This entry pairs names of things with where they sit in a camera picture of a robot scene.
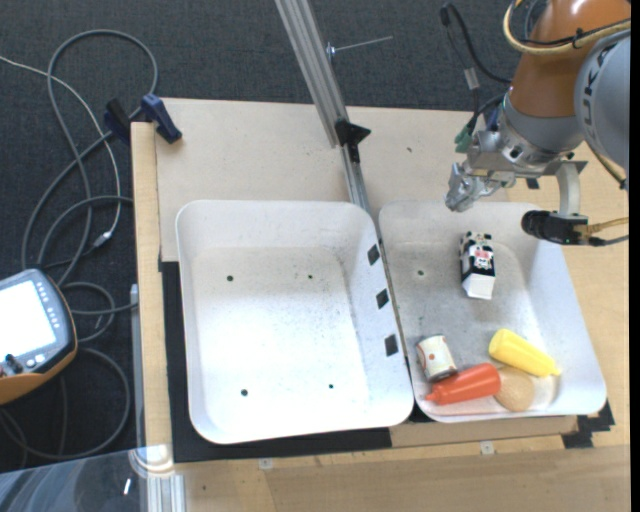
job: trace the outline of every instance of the screen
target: screen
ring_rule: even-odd
[[[33,281],[0,290],[0,358],[21,356],[55,341]]]

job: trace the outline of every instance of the black bracket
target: black bracket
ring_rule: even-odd
[[[578,431],[564,434],[562,442],[565,448],[593,448],[592,434],[594,432],[609,432],[611,426],[615,424],[611,406],[607,400],[597,416],[578,416]]]
[[[347,145],[349,151],[349,158],[353,163],[360,163],[360,152],[358,151],[358,144],[371,133],[368,128],[363,128],[355,124],[351,124],[346,119],[338,119],[335,125],[336,135],[341,146]]]

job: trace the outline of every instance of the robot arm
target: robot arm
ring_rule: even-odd
[[[586,140],[624,167],[628,187],[631,4],[550,0],[526,43],[508,30],[513,5],[505,34],[525,53],[495,123],[474,133],[466,160],[453,165],[445,204],[464,211],[517,178],[555,175],[558,212],[531,212],[523,228],[557,243],[583,243],[574,228],[587,224],[579,215],[578,181],[586,164],[571,162],[572,150]]]

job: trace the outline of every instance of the dark floor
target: dark floor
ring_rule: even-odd
[[[335,61],[345,103],[379,107],[471,110],[462,69],[440,23],[439,1],[325,0],[312,2],[327,41],[339,48],[371,39],[393,39],[340,51]],[[509,0],[459,0],[476,50],[487,68],[509,77],[518,55],[507,46],[501,22]],[[152,66],[140,47],[120,35],[80,36],[87,31],[119,31],[136,38],[157,60],[155,93],[164,97],[311,102],[274,2],[217,0],[139,0],[100,2],[54,0],[34,4],[4,0],[0,7],[0,57],[47,70],[71,85],[91,106],[100,123],[105,105],[118,98],[131,112],[152,84]],[[458,43],[465,59],[461,36]],[[481,77],[481,100],[503,92],[504,85]],[[96,138],[90,117],[61,86],[53,87],[60,112],[79,152]],[[0,279],[19,272],[21,244],[29,216],[52,181],[73,161],[73,152],[54,114],[46,77],[0,61]],[[131,195],[128,148],[113,139],[124,195]],[[85,161],[94,195],[113,194],[113,170],[104,150]],[[56,188],[38,217],[27,246],[26,266],[37,262],[40,244],[55,218],[85,197],[74,169]],[[96,207],[90,240],[111,225],[114,204]],[[117,305],[126,304],[136,281],[132,208],[123,208],[113,238],[83,258],[66,284],[89,282],[104,287]],[[84,229],[76,215],[55,232],[44,262],[72,256]],[[50,270],[54,279],[64,267]],[[75,309],[108,309],[109,303],[86,287],[66,290]],[[76,317],[79,336],[100,329],[97,317]],[[121,366],[132,383],[132,340],[128,312],[83,347],[94,348]],[[55,379],[4,410],[21,426],[27,444],[63,456],[83,454],[115,431],[124,407],[117,374],[83,352],[64,372],[68,424],[63,428],[62,390]],[[101,450],[118,451],[136,443],[132,418]],[[23,451],[0,428],[0,472],[21,465]],[[53,458],[30,454],[27,466]]]

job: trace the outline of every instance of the toy can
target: toy can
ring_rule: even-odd
[[[416,350],[428,382],[436,382],[458,372],[444,335],[425,338],[416,345]]]

